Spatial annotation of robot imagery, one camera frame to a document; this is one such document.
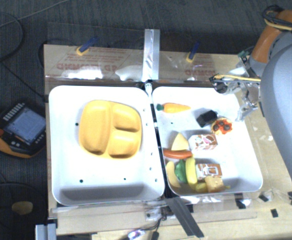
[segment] device screen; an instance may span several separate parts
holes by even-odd
[[[28,107],[25,107],[4,130],[17,135],[23,139],[25,143],[31,145],[45,127],[45,118]]]

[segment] multimeter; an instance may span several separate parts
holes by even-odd
[[[25,102],[0,114],[0,151],[31,158],[46,146],[46,119]]]

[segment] black fabric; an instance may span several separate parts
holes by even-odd
[[[178,42],[189,38],[186,47],[196,37],[194,39],[200,41],[198,53],[237,54],[256,44],[265,27],[261,17],[265,8],[278,5],[292,10],[292,0],[71,0],[25,17],[60,1],[64,0],[0,0],[0,13],[22,18],[23,29],[22,35],[15,22],[0,27],[0,58],[19,48],[21,43],[20,48],[2,62],[4,65],[0,62],[0,111],[20,99],[28,99],[44,107],[41,97],[44,74],[38,61],[38,48],[48,38],[64,37],[57,34],[49,36],[48,23],[139,31],[159,29],[171,37],[163,43],[163,49],[177,51],[180,48]],[[0,25],[9,21],[11,17],[0,14]],[[81,33],[73,35],[69,37],[75,42],[80,39]],[[45,197],[46,165],[45,150],[31,159],[0,153],[0,172],[6,181],[28,184]],[[16,217],[9,210],[0,211],[0,240],[14,238],[6,227],[23,229],[23,234],[18,234],[15,239],[33,239],[34,225],[44,222],[42,211],[47,207],[33,191],[21,186],[0,189],[0,208],[9,207],[12,202],[21,199],[34,203],[34,213],[29,217]]]

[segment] yellow divided plate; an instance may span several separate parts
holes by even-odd
[[[79,144],[91,154],[107,158],[130,158],[141,144],[139,113],[132,107],[108,100],[93,100],[83,109]]]

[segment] blue clip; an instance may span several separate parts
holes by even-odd
[[[93,38],[89,39],[86,43],[82,46],[77,48],[77,54],[82,56],[83,54],[87,53],[89,47],[93,46],[98,41],[98,37],[94,36]]]
[[[192,50],[187,54],[187,58],[186,60],[191,63],[193,62],[193,60],[195,59],[195,55],[196,55],[196,52],[198,50],[198,47],[199,47],[199,41],[197,41],[195,43],[195,45],[193,46]]]

